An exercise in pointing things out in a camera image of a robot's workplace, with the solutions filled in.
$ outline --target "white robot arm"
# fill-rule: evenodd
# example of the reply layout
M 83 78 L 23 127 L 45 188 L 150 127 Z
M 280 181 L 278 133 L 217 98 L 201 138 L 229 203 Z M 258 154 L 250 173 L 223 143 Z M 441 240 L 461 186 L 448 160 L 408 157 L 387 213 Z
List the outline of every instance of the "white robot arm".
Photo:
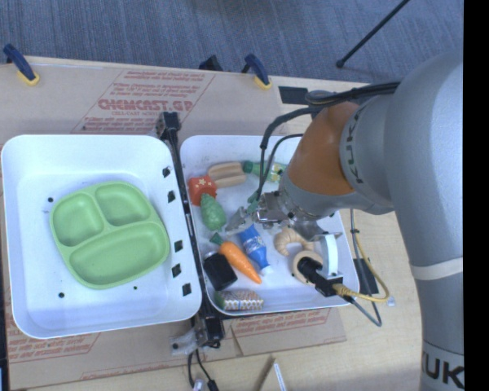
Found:
M 421 305 L 422 391 L 464 389 L 465 382 L 462 76 L 460 56 L 440 55 L 393 94 L 325 108 L 279 193 L 263 195 L 257 211 L 265 222 L 277 209 L 307 238 L 312 222 L 339 209 L 395 211 Z

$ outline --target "cardboard box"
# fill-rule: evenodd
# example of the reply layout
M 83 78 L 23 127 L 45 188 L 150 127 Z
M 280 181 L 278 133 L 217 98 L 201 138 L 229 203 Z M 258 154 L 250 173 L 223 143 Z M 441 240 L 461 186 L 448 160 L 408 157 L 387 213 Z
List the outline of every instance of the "cardboard box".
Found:
M 0 64 L 0 152 L 19 134 L 152 134 L 160 112 L 180 113 L 180 142 L 193 134 L 262 134 L 276 116 L 301 106 L 282 103 L 278 86 L 348 90 L 355 83 L 272 77 L 265 91 L 253 76 L 124 64 L 27 57 L 40 82 L 27 86 L 13 64 Z M 282 125 L 277 134 L 304 130 L 308 118 Z M 0 170 L 0 196 L 2 195 Z M 0 201 L 2 262 L 11 389 L 153 371 L 183 365 L 170 337 L 188 331 L 188 320 L 80 336 L 37 340 L 11 315 L 7 245 Z M 225 321 L 221 349 L 207 360 L 334 343 L 346 339 L 336 309 L 266 314 Z

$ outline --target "yellow clamp tip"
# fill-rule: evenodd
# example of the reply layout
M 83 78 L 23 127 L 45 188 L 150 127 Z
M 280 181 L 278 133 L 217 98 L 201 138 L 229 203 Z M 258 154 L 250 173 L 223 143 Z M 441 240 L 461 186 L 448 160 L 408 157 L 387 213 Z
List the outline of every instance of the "yellow clamp tip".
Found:
M 263 90 L 269 90 L 271 87 L 271 81 L 268 84 L 265 84 L 257 75 L 253 78 L 253 81 Z
M 24 74 L 22 74 L 20 71 L 16 71 L 16 75 L 20 80 L 22 80 L 28 86 L 35 86 L 40 81 L 40 76 L 36 73 L 34 73 L 33 80 L 28 80 L 27 77 Z

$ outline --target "green plate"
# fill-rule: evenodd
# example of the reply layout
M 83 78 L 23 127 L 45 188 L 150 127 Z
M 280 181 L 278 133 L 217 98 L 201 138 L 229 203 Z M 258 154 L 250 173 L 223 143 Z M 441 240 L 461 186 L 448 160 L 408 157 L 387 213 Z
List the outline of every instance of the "green plate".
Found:
M 65 196 L 51 210 L 51 230 L 68 269 L 90 288 L 128 283 L 170 251 L 156 210 L 127 182 L 102 182 Z

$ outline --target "carrot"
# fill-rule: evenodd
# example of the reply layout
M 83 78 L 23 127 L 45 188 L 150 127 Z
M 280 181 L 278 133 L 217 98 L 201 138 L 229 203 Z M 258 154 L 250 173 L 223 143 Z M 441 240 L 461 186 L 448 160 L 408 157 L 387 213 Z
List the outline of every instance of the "carrot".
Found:
M 210 238 L 210 242 L 219 245 L 219 253 L 224 255 L 230 265 L 236 268 L 243 275 L 246 275 L 252 281 L 256 283 L 262 283 L 261 277 L 245 255 L 240 250 L 239 246 L 231 242 L 230 240 L 223 240 L 219 233 L 214 233 Z

